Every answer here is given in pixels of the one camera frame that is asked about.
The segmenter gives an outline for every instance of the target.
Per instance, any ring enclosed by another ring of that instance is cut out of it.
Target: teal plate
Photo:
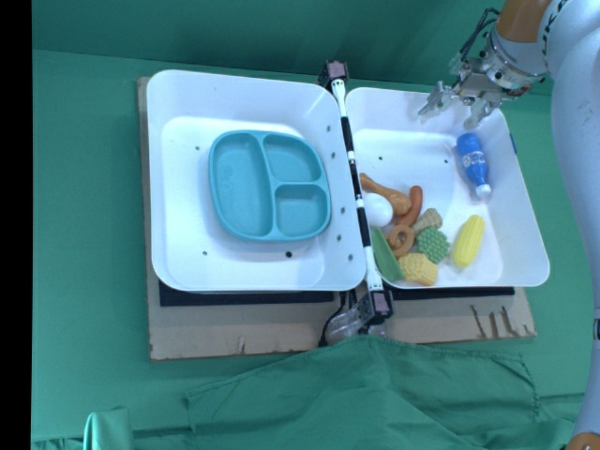
[[[323,164],[303,139],[236,130],[219,135],[208,159],[221,226],[253,241],[293,241],[322,232],[331,217]]]

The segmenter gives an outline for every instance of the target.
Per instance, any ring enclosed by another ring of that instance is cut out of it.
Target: toy corn
[[[469,266],[479,252],[484,235],[485,222],[478,215],[471,215],[458,233],[452,257],[457,267]]]

